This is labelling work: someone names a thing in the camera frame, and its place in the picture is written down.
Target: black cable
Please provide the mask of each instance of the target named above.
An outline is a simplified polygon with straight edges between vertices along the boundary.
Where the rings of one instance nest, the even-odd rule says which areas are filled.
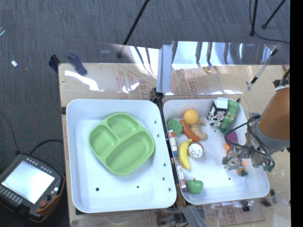
[[[14,146],[15,146],[15,149],[16,149],[15,154],[18,155],[18,154],[20,154],[20,151],[17,148],[17,144],[16,144],[13,128],[11,127],[11,124],[10,124],[9,119],[7,118],[7,116],[1,110],[0,110],[0,113],[4,116],[4,118],[6,119],[8,125],[9,125],[10,132],[11,132],[11,135],[12,135],[12,138],[13,138],[13,142],[14,142]]]
[[[230,131],[224,136],[224,139],[225,139],[226,142],[228,142],[228,143],[230,143],[230,144],[233,144],[233,145],[235,145],[235,146],[239,146],[239,147],[242,147],[242,148],[251,150],[251,151],[253,151],[253,152],[256,152],[256,153],[259,153],[259,154],[265,156],[267,159],[269,159],[269,161],[271,161],[271,162],[273,163],[273,166],[274,166],[274,165],[275,165],[274,160],[268,155],[268,153],[266,154],[266,153],[263,153],[263,152],[261,152],[261,151],[255,149],[255,148],[253,148],[253,147],[248,147],[248,146],[245,146],[245,145],[240,145],[240,144],[235,143],[235,142],[231,142],[231,141],[229,141],[229,140],[226,138],[227,135],[230,134],[232,131],[235,131],[235,130],[239,129],[239,128],[241,128],[241,127],[244,126],[244,125],[248,125],[248,123],[254,121],[255,119],[258,119],[259,117],[260,117],[260,115],[253,116],[253,117],[251,117],[246,123],[243,123],[243,124],[239,125],[238,127],[234,128],[234,129],[232,129],[232,130],[230,130]]]
[[[250,24],[252,25],[252,21],[251,21],[251,0],[250,0]],[[256,33],[256,30],[255,30],[255,29],[254,29],[254,33],[256,34],[256,36],[258,36],[259,38],[264,39],[264,40],[271,40],[271,41],[277,41],[277,42],[282,42],[282,43],[290,44],[289,42],[283,41],[283,40],[268,39],[268,38],[261,37],[261,36],[259,36],[259,35]]]
[[[54,139],[50,139],[50,140],[45,140],[45,141],[42,141],[40,144],[38,144],[37,146],[35,146],[30,152],[29,152],[29,155],[31,155],[38,147],[40,147],[41,145],[47,143],[47,142],[51,142],[51,141],[56,141],[56,142],[60,142],[63,144],[63,142],[61,140],[54,140]]]
[[[182,227],[185,227],[185,226],[188,226],[188,223],[186,223],[184,226],[182,226]]]
[[[255,138],[255,140],[258,142],[259,146],[264,150],[264,152],[269,155],[269,153],[267,152],[267,150],[264,148],[264,144],[259,140],[259,138],[255,135],[255,133],[251,130],[251,127],[249,126],[249,123],[253,122],[255,119],[260,118],[261,115],[256,115],[255,117],[251,117],[250,119],[248,119],[247,121],[247,128],[250,132],[250,134]]]
[[[284,72],[284,74],[283,74],[283,76],[282,76],[282,78],[280,80],[279,86],[284,86],[285,85],[284,82],[285,82],[286,78],[289,75],[289,70],[290,70],[290,67],[288,67],[288,69]]]

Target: green plate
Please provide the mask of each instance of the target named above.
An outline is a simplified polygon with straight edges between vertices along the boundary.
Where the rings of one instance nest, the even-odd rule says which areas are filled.
[[[110,172],[126,175],[152,155],[155,142],[132,116],[114,113],[91,130],[89,147]]]

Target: black stand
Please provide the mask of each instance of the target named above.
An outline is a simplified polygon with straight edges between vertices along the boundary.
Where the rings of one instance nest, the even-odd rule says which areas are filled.
[[[284,4],[286,0],[282,0],[279,6],[276,8],[276,10],[273,12],[273,14],[270,16],[270,18],[267,20],[267,22],[262,26],[262,28],[266,28],[271,19],[275,16],[275,14],[278,12],[280,7]],[[254,14],[252,18],[252,24],[251,24],[251,32],[250,35],[253,36],[255,34],[255,23],[256,23],[256,14],[257,14],[257,6],[258,6],[258,0],[255,0],[255,8],[254,8]]]
[[[286,0],[282,0],[282,2],[279,4],[279,6],[276,8],[276,10],[273,12],[273,14],[270,16],[270,18],[267,20],[267,22],[262,26],[262,28],[266,28],[267,25],[269,24],[269,22],[271,21],[271,19],[274,17],[274,15],[278,12],[278,10],[280,9],[280,7],[283,5],[283,3]]]
[[[254,7],[254,14],[253,14],[253,17],[252,17],[250,36],[254,36],[254,34],[255,34],[255,23],[256,23],[257,7],[258,7],[258,0],[255,0],[255,7]]]
[[[142,13],[144,12],[145,7],[147,6],[147,3],[148,3],[149,1],[150,1],[150,0],[145,0],[145,3],[143,4],[143,6],[142,6],[142,8],[141,8],[141,10],[140,10],[140,12],[139,12],[139,14],[138,14],[136,20],[134,21],[133,26],[131,27],[131,29],[130,29],[130,31],[129,31],[127,37],[126,37],[126,39],[124,40],[123,45],[126,45],[126,44],[127,44],[129,38],[131,37],[131,35],[132,35],[132,33],[133,33],[133,31],[134,31],[134,29],[135,29],[137,23],[139,22],[139,19],[140,19]],[[117,53],[117,57],[118,57],[118,58],[121,58],[122,50],[119,51],[119,52]]]

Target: green bottle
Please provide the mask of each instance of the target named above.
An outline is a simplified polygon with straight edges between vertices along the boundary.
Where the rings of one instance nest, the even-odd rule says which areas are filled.
[[[228,129],[228,125],[233,121],[237,109],[238,109],[239,103],[233,100],[228,99],[227,103],[227,111],[224,115],[224,119],[222,121],[222,124],[220,126],[220,131],[224,134],[227,134],[230,130]]]

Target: toy milk carton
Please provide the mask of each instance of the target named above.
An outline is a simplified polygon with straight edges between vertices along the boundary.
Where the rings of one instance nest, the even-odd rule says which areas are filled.
[[[228,108],[228,98],[219,97],[214,100],[207,115],[210,125],[220,126]]]

